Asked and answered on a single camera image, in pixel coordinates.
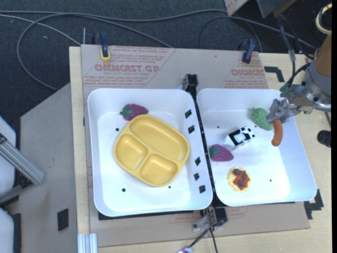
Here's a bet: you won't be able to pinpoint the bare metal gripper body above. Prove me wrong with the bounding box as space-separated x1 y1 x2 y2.
283 84 332 115

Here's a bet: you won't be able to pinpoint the orange toy sausage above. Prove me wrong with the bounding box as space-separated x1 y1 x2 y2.
271 119 284 147

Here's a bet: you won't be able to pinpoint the green toy grapes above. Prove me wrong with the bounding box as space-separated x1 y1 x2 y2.
250 107 273 132

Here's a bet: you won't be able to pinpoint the black and white carton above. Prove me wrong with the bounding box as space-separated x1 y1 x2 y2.
223 125 256 151

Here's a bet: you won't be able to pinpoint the white plastic tray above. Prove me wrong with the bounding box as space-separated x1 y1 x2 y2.
86 87 214 218
196 87 318 208

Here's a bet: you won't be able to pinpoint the purple toy grapes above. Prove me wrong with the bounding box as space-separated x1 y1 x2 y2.
208 143 234 163
120 103 149 122

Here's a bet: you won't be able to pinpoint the yellow toy spaghetti with meatballs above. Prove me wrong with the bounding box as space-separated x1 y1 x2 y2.
226 166 252 193

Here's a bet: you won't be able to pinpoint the brown cardboard board red print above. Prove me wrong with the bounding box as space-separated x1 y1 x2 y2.
80 44 311 248

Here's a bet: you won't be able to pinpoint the yellow divided plate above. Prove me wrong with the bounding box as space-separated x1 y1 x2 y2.
113 114 191 188

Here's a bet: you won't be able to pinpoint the black cylinder on white bracket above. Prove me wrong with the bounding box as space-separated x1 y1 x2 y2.
316 129 332 149

